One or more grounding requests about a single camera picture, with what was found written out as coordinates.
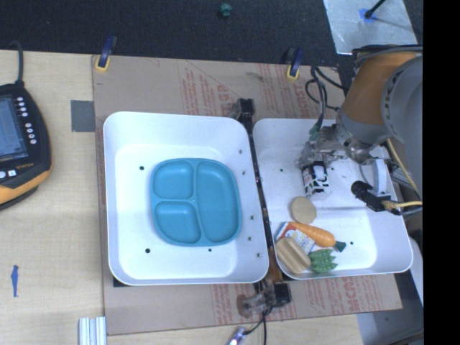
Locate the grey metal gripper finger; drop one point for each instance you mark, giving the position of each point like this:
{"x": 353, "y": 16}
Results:
{"x": 329, "y": 160}
{"x": 305, "y": 156}

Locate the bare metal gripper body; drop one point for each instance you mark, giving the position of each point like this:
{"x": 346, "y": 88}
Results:
{"x": 336, "y": 146}

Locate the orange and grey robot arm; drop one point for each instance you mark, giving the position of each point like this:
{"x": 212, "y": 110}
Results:
{"x": 370, "y": 88}

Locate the black and white milk carton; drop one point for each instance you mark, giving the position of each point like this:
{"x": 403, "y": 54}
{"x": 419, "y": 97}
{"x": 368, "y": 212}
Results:
{"x": 317, "y": 180}

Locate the tan round biscuit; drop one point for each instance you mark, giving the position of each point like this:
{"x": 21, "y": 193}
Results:
{"x": 303, "y": 210}

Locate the thin black and white rod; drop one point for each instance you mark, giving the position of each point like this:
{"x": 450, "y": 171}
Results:
{"x": 259, "y": 185}

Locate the orange carrot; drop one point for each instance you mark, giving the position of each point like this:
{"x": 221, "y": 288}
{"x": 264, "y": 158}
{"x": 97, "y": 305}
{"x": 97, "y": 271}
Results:
{"x": 316, "y": 235}

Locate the white plastic tray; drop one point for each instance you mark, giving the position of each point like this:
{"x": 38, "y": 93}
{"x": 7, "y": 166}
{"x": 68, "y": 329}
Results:
{"x": 363, "y": 235}
{"x": 129, "y": 200}

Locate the white and yellow printed carton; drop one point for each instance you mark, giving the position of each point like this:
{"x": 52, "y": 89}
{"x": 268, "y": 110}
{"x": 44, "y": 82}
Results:
{"x": 304, "y": 243}

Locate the blue divided plate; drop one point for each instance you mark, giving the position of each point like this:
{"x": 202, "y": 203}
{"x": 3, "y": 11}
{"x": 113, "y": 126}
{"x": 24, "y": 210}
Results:
{"x": 215, "y": 200}

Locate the tan bread bun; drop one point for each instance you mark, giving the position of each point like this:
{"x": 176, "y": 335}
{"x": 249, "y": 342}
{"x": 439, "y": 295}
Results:
{"x": 292, "y": 255}

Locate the green pea pods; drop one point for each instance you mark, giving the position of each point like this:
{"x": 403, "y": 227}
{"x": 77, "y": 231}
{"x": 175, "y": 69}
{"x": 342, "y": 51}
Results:
{"x": 323, "y": 261}

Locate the small green broccoli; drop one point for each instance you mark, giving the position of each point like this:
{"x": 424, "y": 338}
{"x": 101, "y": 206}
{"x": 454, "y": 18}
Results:
{"x": 225, "y": 9}

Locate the brown cardboard board, red print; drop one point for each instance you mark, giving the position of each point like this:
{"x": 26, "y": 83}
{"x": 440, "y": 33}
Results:
{"x": 151, "y": 85}

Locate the black cylinder on white bracket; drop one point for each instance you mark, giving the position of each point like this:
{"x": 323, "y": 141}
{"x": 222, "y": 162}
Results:
{"x": 380, "y": 178}

